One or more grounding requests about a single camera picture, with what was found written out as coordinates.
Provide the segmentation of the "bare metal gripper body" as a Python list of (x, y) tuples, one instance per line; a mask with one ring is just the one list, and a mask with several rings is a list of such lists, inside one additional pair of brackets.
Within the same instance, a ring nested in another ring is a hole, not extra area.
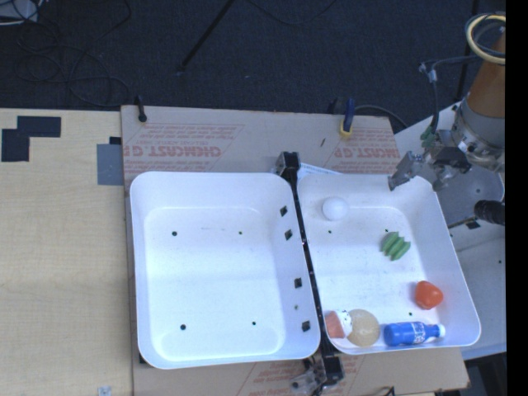
[(495, 173), (505, 170), (504, 148), (462, 127), (435, 132), (427, 127), (422, 133), (422, 147), (423, 157), (433, 171), (453, 170), (457, 175), (465, 174), (473, 167)]

